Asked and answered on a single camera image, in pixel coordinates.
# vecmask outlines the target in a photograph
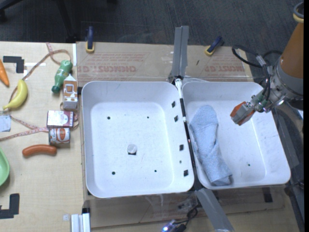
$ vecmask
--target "toy banana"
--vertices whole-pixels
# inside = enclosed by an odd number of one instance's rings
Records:
[[[17,108],[21,106],[21,104],[25,101],[28,95],[27,84],[24,80],[20,79],[17,84],[17,94],[16,96],[2,108],[5,110],[6,108]]]

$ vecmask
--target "food can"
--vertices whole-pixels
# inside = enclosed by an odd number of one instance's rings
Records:
[[[52,128],[49,129],[49,144],[68,144],[70,142],[69,128]]]

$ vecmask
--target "carrot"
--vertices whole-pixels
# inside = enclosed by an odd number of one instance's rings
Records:
[[[5,68],[4,68],[4,65],[1,59],[0,59],[0,80],[4,82],[6,86],[10,85],[8,75],[6,74],[6,71],[5,71]]]
[[[38,153],[55,155],[57,153],[57,148],[51,145],[32,145],[23,149],[24,157],[28,157]]]

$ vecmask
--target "sausage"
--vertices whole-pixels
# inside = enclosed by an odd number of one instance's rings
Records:
[[[55,155],[57,153],[57,148],[51,145],[32,145],[23,149],[23,155],[25,157],[38,153]]]

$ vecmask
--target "folded cloth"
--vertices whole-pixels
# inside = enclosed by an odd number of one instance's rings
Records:
[[[216,137],[218,120],[214,109],[200,107],[189,124],[193,150],[212,185],[230,185],[232,172],[222,158]]]

